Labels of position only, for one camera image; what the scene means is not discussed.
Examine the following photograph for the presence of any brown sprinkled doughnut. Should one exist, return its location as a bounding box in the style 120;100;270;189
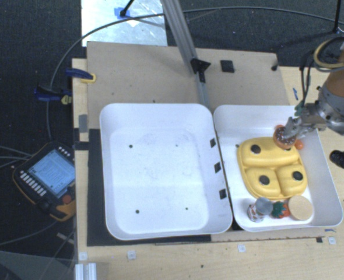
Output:
272;125;297;151

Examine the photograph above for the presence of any orange carrot with green leaves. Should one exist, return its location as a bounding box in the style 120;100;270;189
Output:
271;201;291;219

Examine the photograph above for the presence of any brown cardboard board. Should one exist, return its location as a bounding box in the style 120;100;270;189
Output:
86;40;326;244

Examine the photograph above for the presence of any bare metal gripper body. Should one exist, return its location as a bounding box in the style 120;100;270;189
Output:
296;102;329;134

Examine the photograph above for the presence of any yellow divided plate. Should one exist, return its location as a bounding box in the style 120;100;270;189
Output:
236;136;308;201

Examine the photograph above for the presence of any white plastic tray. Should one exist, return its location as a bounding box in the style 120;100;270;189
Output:
99;102;234;242
212;104;344;233

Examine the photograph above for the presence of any tan round biscuit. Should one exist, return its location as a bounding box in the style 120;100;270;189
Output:
287;195;314;222

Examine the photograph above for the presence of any black block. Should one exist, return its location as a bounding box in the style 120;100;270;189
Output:
220;59;236;74

